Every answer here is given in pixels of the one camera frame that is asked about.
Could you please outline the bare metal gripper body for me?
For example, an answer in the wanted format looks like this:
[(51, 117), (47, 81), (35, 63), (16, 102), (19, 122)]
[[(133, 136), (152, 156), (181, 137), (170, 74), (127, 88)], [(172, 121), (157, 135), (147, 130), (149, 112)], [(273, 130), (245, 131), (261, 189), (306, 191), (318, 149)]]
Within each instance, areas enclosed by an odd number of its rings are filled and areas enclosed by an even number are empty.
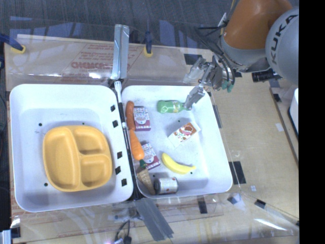
[(224, 62), (206, 62), (198, 60), (199, 84), (198, 90), (204, 91), (206, 86), (214, 90), (231, 91), (235, 84), (234, 72)]

